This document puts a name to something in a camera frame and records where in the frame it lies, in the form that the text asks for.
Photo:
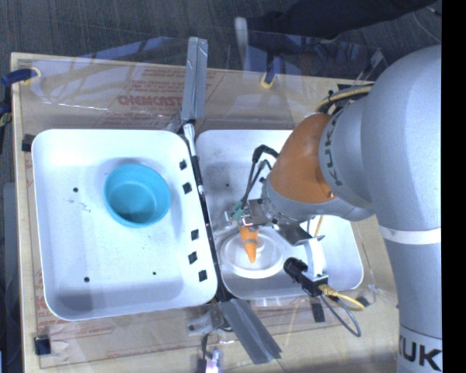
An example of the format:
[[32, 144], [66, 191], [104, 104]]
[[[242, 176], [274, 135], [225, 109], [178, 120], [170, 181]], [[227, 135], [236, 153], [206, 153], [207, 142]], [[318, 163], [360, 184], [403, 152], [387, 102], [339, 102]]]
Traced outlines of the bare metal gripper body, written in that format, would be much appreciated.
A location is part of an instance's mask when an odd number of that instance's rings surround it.
[[254, 228], [276, 224], [277, 216], [267, 199], [257, 198], [247, 200], [239, 221], [244, 227]]

